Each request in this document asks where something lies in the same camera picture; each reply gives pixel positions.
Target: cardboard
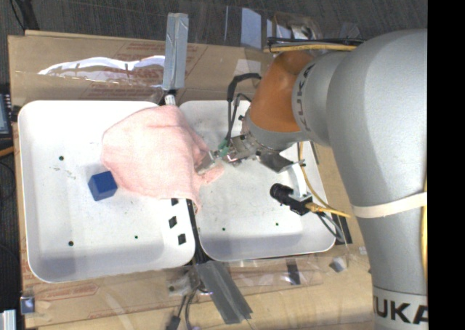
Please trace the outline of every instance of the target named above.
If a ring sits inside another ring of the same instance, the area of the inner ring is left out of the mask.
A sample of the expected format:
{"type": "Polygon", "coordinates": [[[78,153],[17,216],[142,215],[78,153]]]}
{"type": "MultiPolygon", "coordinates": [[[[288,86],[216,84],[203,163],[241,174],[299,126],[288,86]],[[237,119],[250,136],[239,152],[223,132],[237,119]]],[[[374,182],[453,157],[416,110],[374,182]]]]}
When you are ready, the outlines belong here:
{"type": "MultiPolygon", "coordinates": [[[[147,89],[146,81],[151,84],[158,81],[158,71],[155,67],[152,76],[137,76],[137,83],[142,85],[141,89],[132,89],[132,79],[128,84],[110,84],[103,87],[101,92],[92,86],[100,86],[107,82],[72,76],[39,76],[37,73],[43,70],[42,68],[70,60],[77,61],[95,56],[119,57],[125,60],[134,60],[136,57],[139,60],[152,55],[162,55],[163,51],[164,42],[161,41],[38,31],[28,31],[26,36],[10,36],[9,61],[13,104],[21,106],[38,99],[153,98],[153,90],[147,89]]],[[[234,75],[248,72],[263,74],[271,59],[270,55],[241,47],[190,44],[186,86],[178,91],[177,102],[181,104],[189,100],[222,100],[234,75]]],[[[244,81],[238,85],[238,92],[252,97],[257,82],[244,81]]],[[[26,327],[39,327],[43,330],[164,329],[181,301],[179,292],[173,295],[169,291],[170,283],[181,278],[187,268],[118,275],[73,283],[44,283],[32,274],[26,249],[16,124],[13,127],[13,136],[23,294],[34,296],[36,301],[35,312],[25,317],[26,327]]],[[[331,149],[317,146],[316,153],[329,203],[350,212],[349,201],[331,149]]],[[[301,285],[289,282],[286,259],[230,265],[231,276],[254,311],[251,323],[257,329],[305,329],[305,326],[338,324],[321,329],[345,330],[364,329],[366,324],[370,324],[371,277],[368,273],[368,258],[363,252],[363,239],[355,218],[347,222],[353,244],[335,246],[325,253],[290,258],[299,269],[301,285]],[[345,258],[348,268],[340,273],[330,269],[333,257],[345,258]],[[357,323],[358,327],[342,325],[348,323],[357,323]]],[[[197,300],[191,308],[192,323],[202,328],[226,328],[208,297],[202,296],[197,300]]],[[[180,329],[185,329],[185,324],[183,326],[180,326],[180,329]]],[[[249,326],[242,323],[227,328],[249,329],[249,326]]]]}

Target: blue cube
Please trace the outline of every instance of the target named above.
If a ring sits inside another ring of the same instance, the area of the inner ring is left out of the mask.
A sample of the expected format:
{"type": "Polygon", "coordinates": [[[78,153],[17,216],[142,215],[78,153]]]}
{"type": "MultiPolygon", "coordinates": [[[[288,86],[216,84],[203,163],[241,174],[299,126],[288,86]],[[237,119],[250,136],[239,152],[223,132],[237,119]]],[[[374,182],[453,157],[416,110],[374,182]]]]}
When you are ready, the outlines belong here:
{"type": "Polygon", "coordinates": [[[94,200],[100,201],[115,194],[118,186],[111,172],[106,171],[92,175],[89,181],[89,189],[94,200]]]}

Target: white band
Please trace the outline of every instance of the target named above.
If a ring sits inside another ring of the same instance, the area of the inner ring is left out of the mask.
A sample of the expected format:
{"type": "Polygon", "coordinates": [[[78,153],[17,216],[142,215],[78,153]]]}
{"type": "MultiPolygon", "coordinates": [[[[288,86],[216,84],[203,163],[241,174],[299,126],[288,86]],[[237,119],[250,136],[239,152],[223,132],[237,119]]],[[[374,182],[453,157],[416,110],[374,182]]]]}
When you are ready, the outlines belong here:
{"type": "Polygon", "coordinates": [[[389,215],[399,214],[400,212],[413,210],[422,206],[426,206],[428,201],[428,193],[418,193],[413,196],[408,196],[397,201],[389,202],[388,204],[376,206],[353,206],[352,210],[356,217],[363,219],[373,219],[375,217],[386,217],[389,215]]]}

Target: pink towel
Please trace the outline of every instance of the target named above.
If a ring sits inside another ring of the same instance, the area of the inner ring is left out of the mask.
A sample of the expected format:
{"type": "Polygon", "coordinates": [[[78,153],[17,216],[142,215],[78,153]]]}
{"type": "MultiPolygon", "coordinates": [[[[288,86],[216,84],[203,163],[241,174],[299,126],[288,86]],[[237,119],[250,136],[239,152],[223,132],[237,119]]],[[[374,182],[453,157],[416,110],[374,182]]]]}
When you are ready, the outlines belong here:
{"type": "Polygon", "coordinates": [[[201,208],[199,190],[224,171],[221,165],[198,175],[195,166],[208,146],[173,105],[136,112],[109,128],[102,163],[119,187],[157,199],[188,198],[201,208]]]}

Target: hole in tray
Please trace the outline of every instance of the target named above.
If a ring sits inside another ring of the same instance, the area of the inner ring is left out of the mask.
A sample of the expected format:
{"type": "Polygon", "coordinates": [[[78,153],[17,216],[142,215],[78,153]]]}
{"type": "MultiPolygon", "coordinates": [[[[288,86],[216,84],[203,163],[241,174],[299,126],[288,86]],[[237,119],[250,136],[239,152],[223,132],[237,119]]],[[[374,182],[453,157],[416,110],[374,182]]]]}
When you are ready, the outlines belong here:
{"type": "Polygon", "coordinates": [[[180,234],[179,236],[177,236],[177,243],[179,245],[182,245],[186,242],[186,235],[183,233],[183,234],[180,234]]]}
{"type": "Polygon", "coordinates": [[[173,228],[177,224],[176,217],[173,216],[170,220],[168,220],[168,223],[169,223],[169,227],[173,228]]]}

